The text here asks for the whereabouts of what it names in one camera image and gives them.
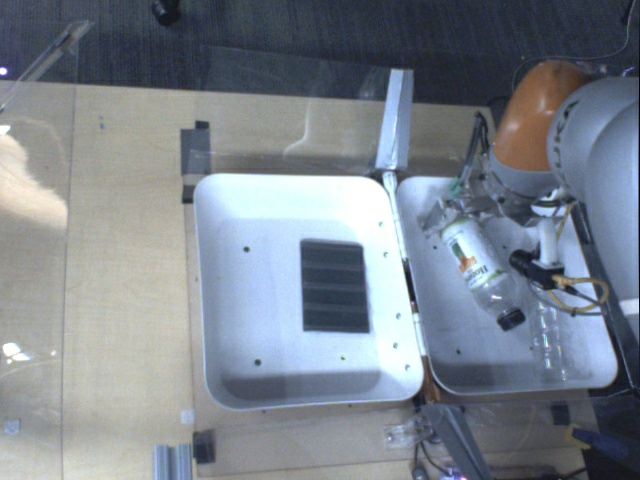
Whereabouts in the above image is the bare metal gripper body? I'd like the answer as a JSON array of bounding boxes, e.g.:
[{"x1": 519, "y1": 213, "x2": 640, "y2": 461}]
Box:
[{"x1": 438, "y1": 180, "x2": 532, "y2": 222}]

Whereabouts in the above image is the labelled clear bottle black cap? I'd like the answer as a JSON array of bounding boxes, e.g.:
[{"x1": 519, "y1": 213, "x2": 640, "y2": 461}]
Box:
[{"x1": 440, "y1": 217, "x2": 528, "y2": 332}]

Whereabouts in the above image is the white plastic tray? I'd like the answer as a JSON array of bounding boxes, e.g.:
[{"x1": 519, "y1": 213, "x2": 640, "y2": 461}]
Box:
[
  {"x1": 395, "y1": 175, "x2": 619, "y2": 397},
  {"x1": 192, "y1": 172, "x2": 425, "y2": 412}
]

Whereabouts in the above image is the black ribbed rectangular pad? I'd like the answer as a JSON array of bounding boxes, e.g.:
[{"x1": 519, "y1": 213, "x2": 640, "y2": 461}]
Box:
[{"x1": 299, "y1": 238, "x2": 372, "y2": 335}]

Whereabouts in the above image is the black cylinder on white bracket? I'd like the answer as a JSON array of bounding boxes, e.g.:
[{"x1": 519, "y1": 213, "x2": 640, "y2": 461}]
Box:
[{"x1": 508, "y1": 206, "x2": 567, "y2": 290}]

